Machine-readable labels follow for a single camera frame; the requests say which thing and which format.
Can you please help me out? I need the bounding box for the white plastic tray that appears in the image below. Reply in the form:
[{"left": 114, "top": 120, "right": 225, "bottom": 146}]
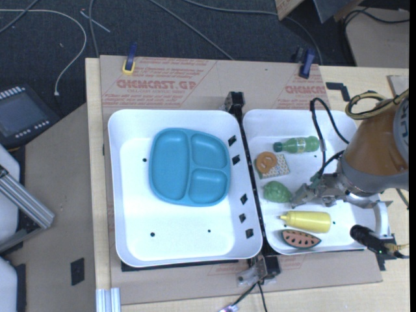
[
  {"left": 242, "top": 109, "right": 375, "bottom": 256},
  {"left": 107, "top": 109, "right": 264, "bottom": 268}
]

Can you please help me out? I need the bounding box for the yellow mustard bottle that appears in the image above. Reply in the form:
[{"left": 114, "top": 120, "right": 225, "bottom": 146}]
[{"left": 279, "top": 210, "right": 332, "bottom": 234}]

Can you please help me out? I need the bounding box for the blue divided plate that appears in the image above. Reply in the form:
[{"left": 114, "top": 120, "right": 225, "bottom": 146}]
[{"left": 148, "top": 127, "right": 233, "bottom": 208}]

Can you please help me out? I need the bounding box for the orange doughnut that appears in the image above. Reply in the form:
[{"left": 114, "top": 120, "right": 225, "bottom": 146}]
[{"left": 255, "top": 151, "right": 278, "bottom": 177}]

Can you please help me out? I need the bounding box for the watermelon slice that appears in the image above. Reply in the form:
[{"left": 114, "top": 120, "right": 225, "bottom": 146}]
[{"left": 281, "top": 229, "right": 322, "bottom": 250}]

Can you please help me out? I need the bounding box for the black block with thin wires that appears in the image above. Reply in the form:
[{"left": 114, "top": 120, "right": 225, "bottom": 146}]
[
  {"left": 224, "top": 91, "right": 245, "bottom": 114},
  {"left": 259, "top": 255, "right": 281, "bottom": 285}
]

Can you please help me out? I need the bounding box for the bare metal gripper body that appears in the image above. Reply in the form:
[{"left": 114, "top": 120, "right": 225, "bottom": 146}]
[{"left": 311, "top": 172, "right": 382, "bottom": 208}]

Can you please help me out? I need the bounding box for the black cylinder on white bracket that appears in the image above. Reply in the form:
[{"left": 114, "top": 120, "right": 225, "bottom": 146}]
[{"left": 349, "top": 200, "right": 398, "bottom": 257}]

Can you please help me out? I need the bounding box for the thin black and white rod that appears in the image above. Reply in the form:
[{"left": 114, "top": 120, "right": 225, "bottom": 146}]
[{"left": 234, "top": 105, "right": 266, "bottom": 287}]

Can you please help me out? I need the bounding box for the green broccoli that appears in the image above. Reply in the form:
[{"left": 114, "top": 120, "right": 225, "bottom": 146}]
[{"left": 262, "top": 180, "right": 293, "bottom": 204}]

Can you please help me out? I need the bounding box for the brown cardboard board red print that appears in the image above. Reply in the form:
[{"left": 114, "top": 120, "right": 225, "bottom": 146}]
[{"left": 99, "top": 55, "right": 384, "bottom": 306}]

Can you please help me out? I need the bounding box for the green plastic bottle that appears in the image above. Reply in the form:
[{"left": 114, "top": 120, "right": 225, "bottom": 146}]
[{"left": 272, "top": 135, "right": 321, "bottom": 153}]

